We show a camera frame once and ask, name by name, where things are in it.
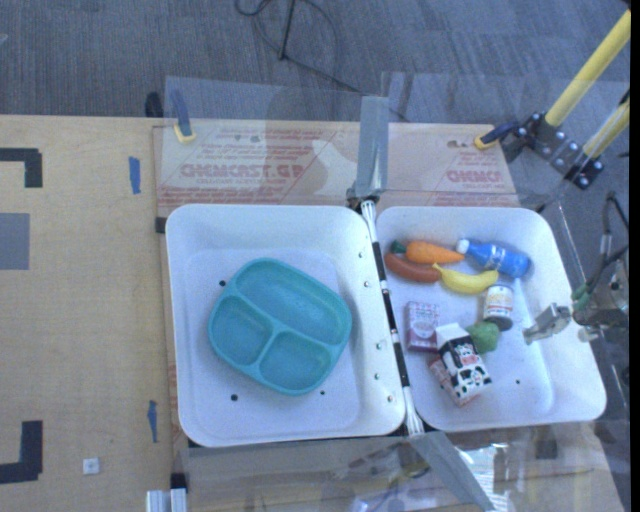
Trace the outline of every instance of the gray carpet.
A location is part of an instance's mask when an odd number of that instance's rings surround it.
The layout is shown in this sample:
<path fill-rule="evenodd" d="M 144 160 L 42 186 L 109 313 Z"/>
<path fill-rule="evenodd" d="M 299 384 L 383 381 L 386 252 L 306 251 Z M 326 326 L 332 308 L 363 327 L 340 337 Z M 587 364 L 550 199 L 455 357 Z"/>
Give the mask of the gray carpet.
<path fill-rule="evenodd" d="M 240 0 L 246 10 L 259 3 Z M 150 92 L 162 98 L 167 79 L 187 77 L 303 88 L 308 101 L 297 105 L 322 118 L 318 89 L 376 94 L 411 77 L 409 88 L 390 89 L 405 119 L 524 121 L 553 104 L 627 7 L 621 0 L 299 0 L 288 58 L 278 60 L 287 4 L 273 0 L 246 17 L 233 0 L 1 1 L 0 113 L 142 117 Z M 627 45 L 563 124 L 574 140 L 585 142 L 613 111 L 630 67 Z M 530 154 L 513 163 L 523 200 L 546 202 L 548 220 L 569 227 L 559 242 L 574 285 L 596 265 L 609 191 L 628 216 L 629 159 L 620 156 L 628 151 L 626 129 L 586 191 L 561 186 Z M 626 242 L 614 228 L 615 243 Z M 621 486 L 628 502 L 624 478 Z"/>

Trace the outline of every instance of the gray square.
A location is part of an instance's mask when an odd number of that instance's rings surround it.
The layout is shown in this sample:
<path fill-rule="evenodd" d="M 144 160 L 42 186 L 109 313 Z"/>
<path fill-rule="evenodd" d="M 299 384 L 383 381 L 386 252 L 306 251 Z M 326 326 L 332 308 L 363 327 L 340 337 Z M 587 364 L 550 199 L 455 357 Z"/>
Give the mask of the gray square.
<path fill-rule="evenodd" d="M 29 270 L 28 213 L 0 213 L 0 270 Z"/>

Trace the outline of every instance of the can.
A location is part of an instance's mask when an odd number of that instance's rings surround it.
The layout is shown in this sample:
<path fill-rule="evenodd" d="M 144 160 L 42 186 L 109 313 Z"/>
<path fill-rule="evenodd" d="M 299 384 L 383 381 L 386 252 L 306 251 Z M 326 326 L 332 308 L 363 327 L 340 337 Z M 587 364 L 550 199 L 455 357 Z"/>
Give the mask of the can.
<path fill-rule="evenodd" d="M 495 284 L 487 289 L 482 318 L 493 322 L 501 331 L 513 326 L 513 288 L 504 284 Z"/>

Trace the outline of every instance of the teal divided plate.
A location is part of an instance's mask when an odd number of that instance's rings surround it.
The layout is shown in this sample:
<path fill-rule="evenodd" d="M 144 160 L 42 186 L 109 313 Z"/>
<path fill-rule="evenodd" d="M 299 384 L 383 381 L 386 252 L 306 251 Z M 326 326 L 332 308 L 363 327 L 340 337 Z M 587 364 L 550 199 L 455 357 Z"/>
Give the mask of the teal divided plate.
<path fill-rule="evenodd" d="M 209 341 L 218 356 L 287 395 L 318 387 L 351 334 L 351 312 L 333 290 L 272 258 L 243 266 L 211 311 Z"/>

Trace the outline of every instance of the toy carrot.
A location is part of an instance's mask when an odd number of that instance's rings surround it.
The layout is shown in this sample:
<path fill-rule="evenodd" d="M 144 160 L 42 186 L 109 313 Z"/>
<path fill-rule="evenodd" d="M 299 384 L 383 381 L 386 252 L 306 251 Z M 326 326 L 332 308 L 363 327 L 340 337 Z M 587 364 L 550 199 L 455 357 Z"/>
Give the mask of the toy carrot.
<path fill-rule="evenodd" d="M 422 240 L 412 240 L 406 246 L 395 240 L 391 244 L 391 252 L 404 254 L 414 263 L 456 263 L 464 259 L 459 252 Z"/>

